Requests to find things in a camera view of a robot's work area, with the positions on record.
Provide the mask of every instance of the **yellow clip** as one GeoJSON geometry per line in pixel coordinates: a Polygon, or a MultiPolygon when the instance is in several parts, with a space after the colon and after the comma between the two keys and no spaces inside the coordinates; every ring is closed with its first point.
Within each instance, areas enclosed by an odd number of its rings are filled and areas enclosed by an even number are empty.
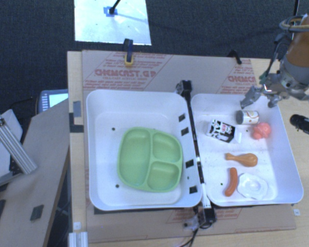
{"type": "Polygon", "coordinates": [[[133,65],[134,63],[134,56],[132,55],[132,58],[130,60],[130,62],[127,61],[127,54],[125,55],[125,66],[126,67],[130,67],[131,65],[133,65]]]}

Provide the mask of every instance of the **table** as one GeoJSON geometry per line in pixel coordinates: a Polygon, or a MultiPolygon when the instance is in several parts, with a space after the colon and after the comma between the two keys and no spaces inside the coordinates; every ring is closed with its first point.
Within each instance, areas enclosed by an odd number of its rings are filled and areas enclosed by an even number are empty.
{"type": "MultiPolygon", "coordinates": [[[[68,86],[70,100],[70,114],[74,106],[82,100],[82,54],[81,52],[68,52],[68,86]]],[[[251,59],[251,64],[258,77],[268,66],[269,60],[251,59]]],[[[307,102],[297,101],[293,98],[279,103],[286,132],[295,157],[296,164],[304,187],[302,201],[292,207],[295,216],[296,230],[243,233],[229,235],[210,235],[196,237],[193,246],[309,246],[309,136],[297,132],[289,123],[289,118],[294,113],[309,115],[307,102]]],[[[73,128],[83,125],[83,111],[78,116],[72,117],[73,128]]],[[[77,130],[70,134],[71,144],[71,178],[72,178],[72,216],[73,222],[78,222],[74,227],[75,232],[87,230],[87,215],[85,205],[85,173],[84,173],[84,146],[83,135],[77,130]]],[[[110,246],[180,246],[187,238],[165,238],[153,240],[121,241],[91,243],[91,247],[110,246]]]]}

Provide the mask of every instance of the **white tray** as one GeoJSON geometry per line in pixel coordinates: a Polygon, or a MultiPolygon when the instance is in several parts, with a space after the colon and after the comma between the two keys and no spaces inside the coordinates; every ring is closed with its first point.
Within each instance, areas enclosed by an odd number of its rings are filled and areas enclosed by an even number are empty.
{"type": "Polygon", "coordinates": [[[87,97],[90,199],[102,210],[192,207],[201,199],[190,119],[185,100],[175,93],[96,90],[87,97]],[[119,179],[118,149],[125,131],[154,128],[174,135],[183,149],[179,185],[170,192],[138,190],[119,179]],[[189,133],[181,135],[188,128],[189,133]],[[193,160],[192,167],[185,162],[193,160]],[[197,192],[190,193],[196,187],[197,192]]]}
{"type": "Polygon", "coordinates": [[[199,153],[202,163],[207,196],[219,206],[246,206],[259,204],[297,203],[303,197],[303,187],[284,123],[278,107],[268,108],[268,100],[261,96],[246,110],[258,111],[260,121],[271,125],[272,133],[267,139],[251,137],[250,125],[238,125],[236,111],[240,110],[242,95],[198,94],[192,99],[192,110],[197,132],[199,153]],[[205,134],[208,123],[213,119],[225,122],[242,132],[241,143],[225,143],[205,134]],[[235,161],[225,160],[225,153],[235,155],[254,153],[258,156],[255,167],[245,167],[235,161]],[[268,193],[262,200],[245,198],[237,191],[226,197],[224,191],[229,182],[229,168],[235,167],[238,176],[242,173],[255,174],[268,183],[268,193]]]}

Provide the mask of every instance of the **aluminum rail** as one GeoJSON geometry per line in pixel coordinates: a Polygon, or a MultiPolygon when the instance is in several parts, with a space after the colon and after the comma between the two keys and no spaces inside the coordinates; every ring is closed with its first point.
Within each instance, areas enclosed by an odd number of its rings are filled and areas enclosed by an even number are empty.
{"type": "Polygon", "coordinates": [[[37,168],[35,162],[28,156],[20,141],[11,132],[0,114],[0,141],[6,147],[11,157],[24,174],[29,174],[37,168]]]}

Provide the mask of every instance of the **green plate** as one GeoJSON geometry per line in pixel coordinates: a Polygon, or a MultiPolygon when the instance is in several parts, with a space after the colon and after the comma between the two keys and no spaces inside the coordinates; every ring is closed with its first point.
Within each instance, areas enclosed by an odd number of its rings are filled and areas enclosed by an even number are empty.
{"type": "Polygon", "coordinates": [[[183,153],[171,134],[134,127],[120,143],[117,172],[128,186],[151,192],[168,192],[180,182],[183,153]]]}

